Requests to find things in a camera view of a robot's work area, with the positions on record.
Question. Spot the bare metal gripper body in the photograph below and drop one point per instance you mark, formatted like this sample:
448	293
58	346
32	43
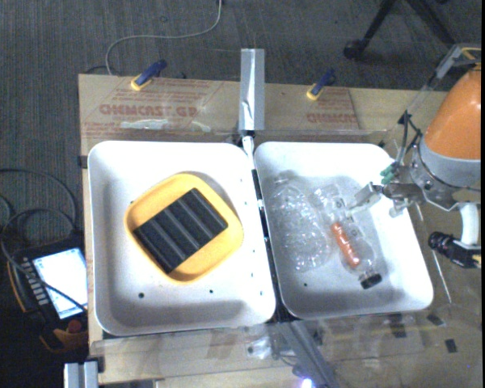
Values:
406	191

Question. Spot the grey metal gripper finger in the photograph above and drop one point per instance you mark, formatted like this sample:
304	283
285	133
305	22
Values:
398	207
365	197

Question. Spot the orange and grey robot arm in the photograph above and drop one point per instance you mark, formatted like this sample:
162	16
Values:
456	127

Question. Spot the clear plastic bottle black cap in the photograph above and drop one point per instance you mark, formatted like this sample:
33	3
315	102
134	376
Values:
365	253

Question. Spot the white plastic tray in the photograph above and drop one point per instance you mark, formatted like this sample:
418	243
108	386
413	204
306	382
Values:
400	265
113	216

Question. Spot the yellow plate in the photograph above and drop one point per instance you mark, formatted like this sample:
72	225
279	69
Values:
145	210

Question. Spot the brown cardboard board red print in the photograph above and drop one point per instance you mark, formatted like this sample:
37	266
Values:
153	107

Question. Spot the black cylinder on white bracket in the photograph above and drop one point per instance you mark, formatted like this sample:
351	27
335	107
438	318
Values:
454	247

